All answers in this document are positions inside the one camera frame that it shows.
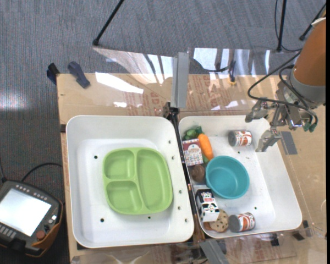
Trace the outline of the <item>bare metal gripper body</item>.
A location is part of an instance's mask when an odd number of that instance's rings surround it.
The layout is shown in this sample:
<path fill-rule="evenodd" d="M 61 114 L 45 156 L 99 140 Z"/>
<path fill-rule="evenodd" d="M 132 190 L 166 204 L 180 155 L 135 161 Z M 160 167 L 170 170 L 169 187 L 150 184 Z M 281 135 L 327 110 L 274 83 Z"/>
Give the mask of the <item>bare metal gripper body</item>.
<path fill-rule="evenodd" d="M 286 125 L 290 130 L 301 127 L 303 130 L 315 130 L 318 117 L 313 111 L 314 107 L 304 99 L 287 81 L 278 83 L 274 106 L 276 110 L 270 122 L 272 127 Z"/>

